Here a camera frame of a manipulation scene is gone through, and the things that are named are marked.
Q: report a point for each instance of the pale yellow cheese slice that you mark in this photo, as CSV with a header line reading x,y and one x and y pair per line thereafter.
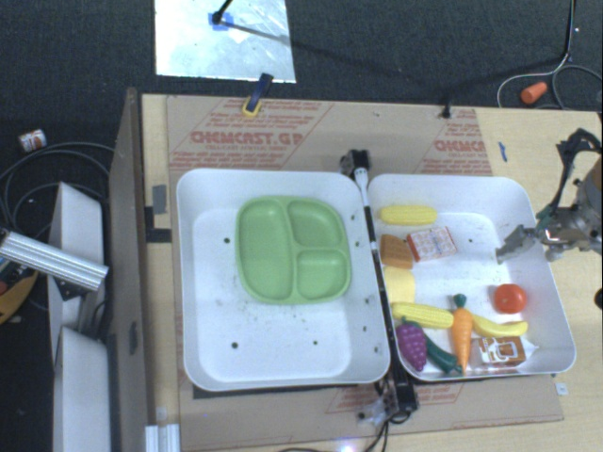
x,y
399,284

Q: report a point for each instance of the red tomato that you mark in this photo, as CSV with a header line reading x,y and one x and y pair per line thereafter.
x,y
510,298

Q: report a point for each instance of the brown cardboard board red print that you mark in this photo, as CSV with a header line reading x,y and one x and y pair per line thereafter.
x,y
301,125

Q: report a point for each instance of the yellow banana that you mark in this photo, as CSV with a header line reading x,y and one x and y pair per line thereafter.
x,y
504,329

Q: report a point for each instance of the orange cone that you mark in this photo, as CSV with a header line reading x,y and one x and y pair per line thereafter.
x,y
533,92

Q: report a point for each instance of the brown bread slice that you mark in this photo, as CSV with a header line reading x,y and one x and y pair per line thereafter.
x,y
395,252

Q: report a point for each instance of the orange and white carton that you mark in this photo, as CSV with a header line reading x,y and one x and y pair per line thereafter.
x,y
432,243

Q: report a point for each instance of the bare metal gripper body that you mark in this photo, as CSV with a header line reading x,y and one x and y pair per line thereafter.
x,y
567,233

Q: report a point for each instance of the brown and white carton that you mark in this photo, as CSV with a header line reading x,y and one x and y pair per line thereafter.
x,y
499,352

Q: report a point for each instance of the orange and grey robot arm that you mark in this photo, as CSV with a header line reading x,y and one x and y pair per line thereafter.
x,y
597,173

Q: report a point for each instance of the small orange and white can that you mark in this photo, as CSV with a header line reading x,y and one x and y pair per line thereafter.
x,y
33,140

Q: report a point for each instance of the white plastic tray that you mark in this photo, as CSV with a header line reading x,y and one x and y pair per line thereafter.
x,y
476,271
264,337

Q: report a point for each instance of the thin black and white rod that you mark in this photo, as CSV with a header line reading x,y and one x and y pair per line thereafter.
x,y
371,233

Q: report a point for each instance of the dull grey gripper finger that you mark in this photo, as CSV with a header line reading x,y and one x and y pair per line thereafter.
x,y
514,246

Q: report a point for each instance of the purple grapes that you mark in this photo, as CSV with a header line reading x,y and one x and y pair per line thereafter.
x,y
411,344

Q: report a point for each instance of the orange carrot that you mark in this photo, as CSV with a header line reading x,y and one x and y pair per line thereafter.
x,y
461,332

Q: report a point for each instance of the dark green pepper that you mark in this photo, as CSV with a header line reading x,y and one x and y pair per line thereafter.
x,y
440,357

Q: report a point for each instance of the yellow corn cob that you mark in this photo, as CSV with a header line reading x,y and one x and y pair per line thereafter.
x,y
424,316
408,215

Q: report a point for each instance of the green divided plate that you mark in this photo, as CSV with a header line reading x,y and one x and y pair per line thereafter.
x,y
282,252

